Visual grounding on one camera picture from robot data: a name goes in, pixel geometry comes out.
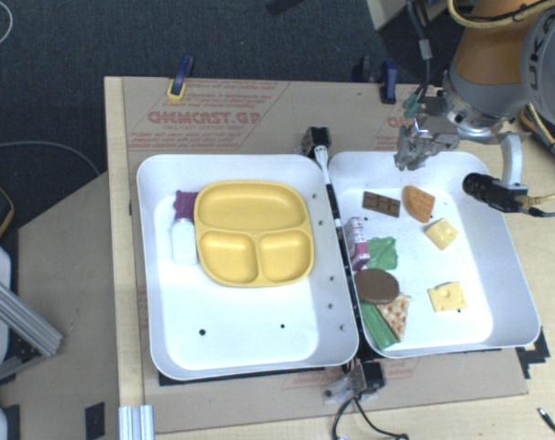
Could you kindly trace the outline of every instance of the green object on floor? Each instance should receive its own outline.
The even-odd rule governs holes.
[[[367,302],[361,302],[362,321],[367,326],[377,348],[383,350],[397,342],[394,333],[385,322],[379,310]]]
[[[397,267],[397,253],[395,252],[395,238],[372,238],[367,241],[367,248],[371,258],[367,268],[391,270]]]

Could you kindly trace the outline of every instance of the table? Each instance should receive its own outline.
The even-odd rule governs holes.
[[[348,124],[355,117],[361,121],[363,111],[377,108],[378,90],[375,86],[353,83],[291,82],[295,90],[295,115],[305,127],[321,120],[320,106],[331,103],[322,98],[337,93]],[[353,95],[352,103],[348,97]],[[120,406],[140,406],[145,402],[142,361],[139,345],[139,312],[137,302],[135,260],[131,218],[128,214],[130,188],[128,150],[125,124],[124,79],[105,78],[106,133],[108,143],[108,177],[114,263],[116,302],[117,368]],[[463,143],[461,150],[479,157],[493,176],[501,175],[501,153],[491,147]],[[555,159],[533,139],[524,143],[523,181],[530,195],[555,192]],[[436,404],[408,409],[372,413],[373,422],[391,432],[407,432],[410,438],[553,438],[553,433],[538,416],[543,407],[555,422],[555,218],[537,219],[527,215],[506,217],[523,271],[532,290],[543,332],[549,345],[550,357],[545,364],[530,368],[527,381],[529,394],[512,398],[459,403]],[[295,421],[256,423],[184,433],[158,434],[157,438],[212,439],[284,439],[329,438],[331,416]],[[356,413],[345,415],[339,432],[349,438],[374,438],[370,427]]]

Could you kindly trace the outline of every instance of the yellow divided plate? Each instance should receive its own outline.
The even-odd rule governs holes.
[[[280,182],[213,182],[197,194],[194,225],[202,267],[225,285],[294,283],[314,264],[304,199]]]

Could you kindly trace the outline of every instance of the black floor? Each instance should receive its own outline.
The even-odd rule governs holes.
[[[14,228],[88,183],[88,162],[105,171],[105,76],[172,77],[184,53],[199,78],[350,82],[364,55],[375,77],[390,58],[400,83],[424,73],[405,14],[377,32],[366,0],[0,1],[14,18],[0,44],[0,185]],[[0,6],[0,38],[7,25]],[[434,82],[461,28],[442,15],[429,31]]]

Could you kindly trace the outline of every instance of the white tray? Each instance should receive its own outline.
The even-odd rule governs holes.
[[[278,181],[305,200],[315,260],[308,276],[278,287],[236,288],[199,265],[172,261],[175,192],[211,182]],[[139,167],[150,352],[164,375],[198,380],[343,365],[359,336],[325,184],[299,155],[157,155]]]
[[[487,173],[479,159],[445,152],[428,159],[424,168],[399,171],[393,152],[343,152],[330,161],[329,172],[342,224],[358,216],[367,238],[396,240],[398,266],[389,272],[411,300],[404,340],[379,351],[382,355],[405,358],[534,342],[538,314],[504,216],[462,189],[467,174]],[[398,218],[362,208],[365,191],[401,200],[410,184],[436,197],[428,224],[418,222],[403,204]],[[459,232],[444,250],[424,233],[440,218]],[[450,281],[461,284],[467,307],[434,313],[427,290]]]

